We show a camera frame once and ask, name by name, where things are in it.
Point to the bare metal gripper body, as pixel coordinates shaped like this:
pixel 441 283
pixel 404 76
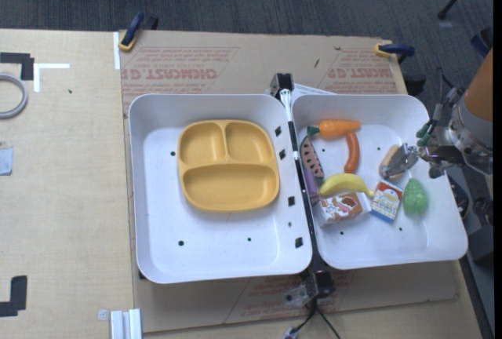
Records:
pixel 451 151

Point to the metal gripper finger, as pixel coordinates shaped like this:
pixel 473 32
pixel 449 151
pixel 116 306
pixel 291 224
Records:
pixel 396 166
pixel 407 151

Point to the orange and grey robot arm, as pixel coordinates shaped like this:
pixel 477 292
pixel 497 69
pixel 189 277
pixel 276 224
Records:
pixel 480 94

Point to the tan bread bun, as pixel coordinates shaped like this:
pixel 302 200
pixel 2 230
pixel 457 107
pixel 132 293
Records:
pixel 386 160

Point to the green grapes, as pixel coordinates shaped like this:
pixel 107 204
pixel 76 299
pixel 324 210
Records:
pixel 415 198

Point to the small blue and white carton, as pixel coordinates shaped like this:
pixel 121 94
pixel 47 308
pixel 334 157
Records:
pixel 386 202

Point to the orange sausage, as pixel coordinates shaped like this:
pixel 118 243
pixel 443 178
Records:
pixel 353 153

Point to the yellow banana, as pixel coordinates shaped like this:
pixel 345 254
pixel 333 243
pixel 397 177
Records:
pixel 345 182

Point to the white carton with cartoon print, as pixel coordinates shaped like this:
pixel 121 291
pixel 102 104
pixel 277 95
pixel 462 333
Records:
pixel 341 210

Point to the orange carrot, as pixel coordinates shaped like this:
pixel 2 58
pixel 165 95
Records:
pixel 337 128

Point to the white plastic tray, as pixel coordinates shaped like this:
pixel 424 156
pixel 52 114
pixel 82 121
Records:
pixel 372 243
pixel 219 243

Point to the watermelon slice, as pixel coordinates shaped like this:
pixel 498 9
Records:
pixel 311 161

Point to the purple block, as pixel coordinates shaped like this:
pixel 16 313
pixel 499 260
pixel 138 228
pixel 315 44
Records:
pixel 311 186

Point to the thin black and white rod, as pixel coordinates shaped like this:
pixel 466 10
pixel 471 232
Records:
pixel 292 133

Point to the white paper sheet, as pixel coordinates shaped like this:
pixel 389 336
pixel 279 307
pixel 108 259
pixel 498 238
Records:
pixel 313 89

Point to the yellow divided plate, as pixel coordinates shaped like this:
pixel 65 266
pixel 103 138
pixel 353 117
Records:
pixel 229 184

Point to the brown cardboard board red print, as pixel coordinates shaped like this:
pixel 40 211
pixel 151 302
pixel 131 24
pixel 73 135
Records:
pixel 243 66

